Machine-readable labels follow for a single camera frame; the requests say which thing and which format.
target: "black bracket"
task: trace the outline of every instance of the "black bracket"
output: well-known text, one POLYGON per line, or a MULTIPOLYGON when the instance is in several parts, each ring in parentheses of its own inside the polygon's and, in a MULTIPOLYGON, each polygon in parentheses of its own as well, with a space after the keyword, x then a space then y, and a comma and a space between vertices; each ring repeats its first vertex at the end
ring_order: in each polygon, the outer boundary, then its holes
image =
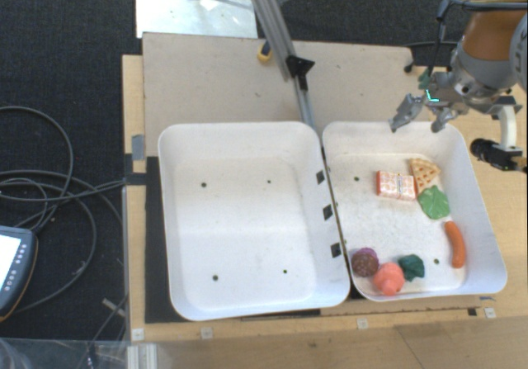
POLYGON ((306 81, 306 74, 315 65, 315 62, 290 55, 286 58, 286 65, 288 65, 291 77, 297 77, 299 80, 300 89, 307 92, 308 82, 306 81))

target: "black carpet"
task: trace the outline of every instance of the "black carpet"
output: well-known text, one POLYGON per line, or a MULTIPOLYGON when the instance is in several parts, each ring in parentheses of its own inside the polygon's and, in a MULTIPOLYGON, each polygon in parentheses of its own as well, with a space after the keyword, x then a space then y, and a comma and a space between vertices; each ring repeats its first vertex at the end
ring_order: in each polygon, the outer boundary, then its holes
MULTIPOLYGON (((283 13, 294 39, 402 45, 433 39, 439 1, 294 0, 283 13)), ((134 13, 134 0, 0 0, 0 106, 52 116, 72 141, 74 175, 92 185, 124 175, 120 59, 141 51, 134 13)), ((450 13, 447 40, 460 38, 465 19, 463 12, 450 13)), ((422 53, 428 64, 429 52, 422 53)), ((0 121, 0 172, 66 171, 64 142, 44 121, 15 112, 0 113, 0 121)), ((119 190, 108 196, 120 206, 119 190)), ((98 198, 84 202, 98 228, 92 264, 61 296, 0 323, 0 337, 91 339, 110 314, 101 301, 122 299, 119 223, 98 198)), ((0 201, 0 225, 38 210, 0 201)), ((71 279, 91 241, 82 209, 63 206, 40 236, 39 260, 20 307, 71 279)), ((115 339, 122 322, 112 320, 100 339, 115 339)))

